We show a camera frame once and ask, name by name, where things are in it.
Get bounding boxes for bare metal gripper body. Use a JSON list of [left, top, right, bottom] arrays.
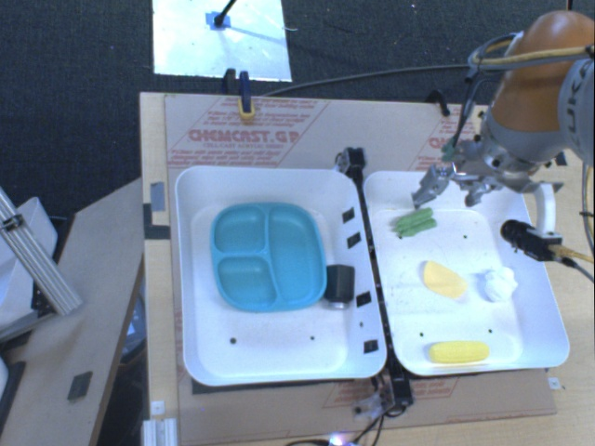
[[448, 139, 565, 199]]

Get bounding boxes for green beans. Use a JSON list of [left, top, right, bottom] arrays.
[[394, 206, 439, 240]]

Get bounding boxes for yellow slice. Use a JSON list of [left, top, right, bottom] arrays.
[[421, 260, 469, 301]]

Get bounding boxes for white crumpled lump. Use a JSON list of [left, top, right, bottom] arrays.
[[476, 267, 519, 304]]

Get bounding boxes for thin black rod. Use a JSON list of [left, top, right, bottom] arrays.
[[351, 167, 406, 389]]

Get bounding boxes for white plastic tray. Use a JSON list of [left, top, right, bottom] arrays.
[[362, 169, 572, 377], [174, 164, 389, 387]]

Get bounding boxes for yellow corn cob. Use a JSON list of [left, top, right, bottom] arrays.
[[428, 339, 492, 365]]

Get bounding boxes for brown cardboard board red print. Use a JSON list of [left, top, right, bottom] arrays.
[[163, 93, 559, 436]]

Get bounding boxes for blue divided plate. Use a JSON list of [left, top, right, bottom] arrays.
[[210, 202, 328, 314]]

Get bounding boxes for black cylinder on white bracket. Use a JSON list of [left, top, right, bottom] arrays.
[[500, 181, 566, 262]]

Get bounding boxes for black block with thin wires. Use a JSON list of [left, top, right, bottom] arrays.
[[384, 373, 415, 409], [336, 146, 369, 174]]

